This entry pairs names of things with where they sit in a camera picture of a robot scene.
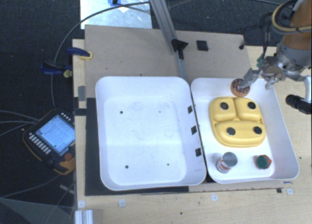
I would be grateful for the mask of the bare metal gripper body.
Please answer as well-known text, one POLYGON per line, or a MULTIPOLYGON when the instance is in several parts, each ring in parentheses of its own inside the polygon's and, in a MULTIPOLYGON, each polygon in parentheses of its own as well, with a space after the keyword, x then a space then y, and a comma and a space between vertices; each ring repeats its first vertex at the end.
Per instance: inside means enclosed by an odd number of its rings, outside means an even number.
POLYGON ((260 75, 267 81, 284 81, 286 78, 293 81, 304 81, 307 76, 301 73, 305 68, 285 56, 267 56, 259 71, 260 75))

